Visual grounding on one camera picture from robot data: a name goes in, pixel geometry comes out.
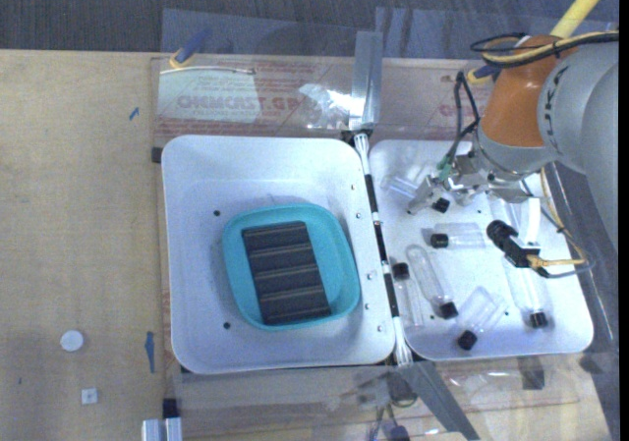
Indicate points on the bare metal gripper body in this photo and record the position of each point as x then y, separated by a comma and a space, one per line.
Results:
484, 181

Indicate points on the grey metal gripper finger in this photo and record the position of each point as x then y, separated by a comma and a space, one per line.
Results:
422, 196

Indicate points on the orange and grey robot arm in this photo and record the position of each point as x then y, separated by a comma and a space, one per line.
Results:
521, 95

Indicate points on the clear plastic bottle black cap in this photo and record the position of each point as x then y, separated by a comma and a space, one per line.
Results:
427, 272
462, 235
484, 309
408, 296
398, 186
528, 292

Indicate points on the white plastic tray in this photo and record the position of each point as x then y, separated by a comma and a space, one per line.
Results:
486, 272
196, 282

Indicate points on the teal plate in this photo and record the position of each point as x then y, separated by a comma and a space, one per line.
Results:
344, 257

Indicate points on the dark ribbed rectangular block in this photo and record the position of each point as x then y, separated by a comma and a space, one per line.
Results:
285, 272

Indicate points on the brown cardboard board red print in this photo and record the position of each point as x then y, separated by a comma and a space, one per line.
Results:
245, 100

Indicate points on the white round disc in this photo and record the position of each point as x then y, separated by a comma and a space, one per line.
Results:
72, 340

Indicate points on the small white square piece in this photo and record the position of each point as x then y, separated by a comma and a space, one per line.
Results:
89, 396

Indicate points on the black cylinder on white bracket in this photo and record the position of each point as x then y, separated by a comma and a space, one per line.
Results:
511, 243

